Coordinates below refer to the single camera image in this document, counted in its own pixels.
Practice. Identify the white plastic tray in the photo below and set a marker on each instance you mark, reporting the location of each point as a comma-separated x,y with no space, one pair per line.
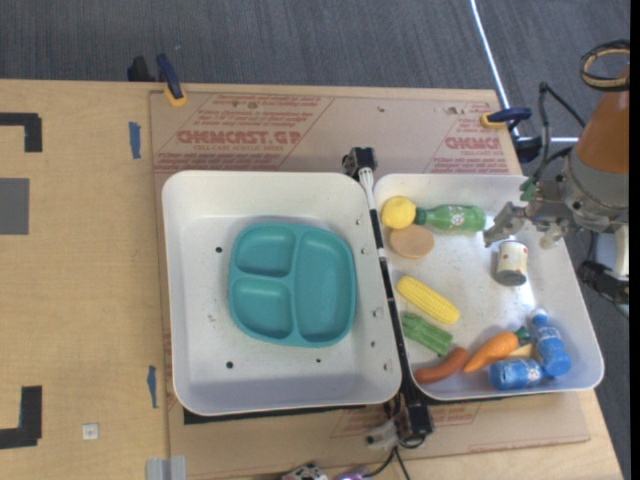
200,293
475,273

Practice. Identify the black and white small object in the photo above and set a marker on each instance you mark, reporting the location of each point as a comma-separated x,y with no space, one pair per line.
305,472

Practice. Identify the brown cardboard board red print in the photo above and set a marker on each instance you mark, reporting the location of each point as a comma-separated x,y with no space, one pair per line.
310,133

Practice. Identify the green plastic bottle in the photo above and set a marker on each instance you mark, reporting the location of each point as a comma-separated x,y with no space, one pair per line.
452,219

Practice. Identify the pale yellow wedge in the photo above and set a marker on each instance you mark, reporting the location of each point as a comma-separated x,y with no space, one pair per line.
525,352

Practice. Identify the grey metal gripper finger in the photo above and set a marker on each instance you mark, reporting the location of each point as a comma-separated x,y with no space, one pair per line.
506,223
552,237

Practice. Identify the green asparagus bunch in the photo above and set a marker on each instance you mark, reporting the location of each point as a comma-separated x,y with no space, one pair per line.
427,334

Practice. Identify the blue bottle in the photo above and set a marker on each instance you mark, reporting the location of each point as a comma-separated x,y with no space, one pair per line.
550,343
515,374

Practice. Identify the orange-brown sausage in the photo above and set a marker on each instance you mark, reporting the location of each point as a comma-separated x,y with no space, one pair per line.
440,368

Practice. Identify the thin black and white rod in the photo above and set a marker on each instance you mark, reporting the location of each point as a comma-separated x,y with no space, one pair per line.
382,258

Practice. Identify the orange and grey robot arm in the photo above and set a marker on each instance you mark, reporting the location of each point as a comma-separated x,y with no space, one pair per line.
602,143

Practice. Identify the teal divided plate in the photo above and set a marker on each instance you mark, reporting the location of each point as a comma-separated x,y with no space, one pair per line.
320,288

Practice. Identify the black cylinder on white bracket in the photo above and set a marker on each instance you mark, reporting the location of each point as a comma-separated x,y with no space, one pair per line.
602,278

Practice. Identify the yellow lemon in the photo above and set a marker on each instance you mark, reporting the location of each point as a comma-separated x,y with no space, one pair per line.
397,212

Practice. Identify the orange carrot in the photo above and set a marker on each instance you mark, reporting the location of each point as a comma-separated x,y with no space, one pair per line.
492,350

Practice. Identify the white dotted can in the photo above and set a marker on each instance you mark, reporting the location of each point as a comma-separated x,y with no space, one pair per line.
511,263

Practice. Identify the tan round biscuit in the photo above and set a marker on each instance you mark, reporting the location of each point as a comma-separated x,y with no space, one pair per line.
412,243

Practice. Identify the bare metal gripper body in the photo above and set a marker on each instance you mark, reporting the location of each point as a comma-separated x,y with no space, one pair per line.
550,203

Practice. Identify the yellow corn cob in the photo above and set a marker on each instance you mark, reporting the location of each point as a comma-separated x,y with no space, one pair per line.
427,299

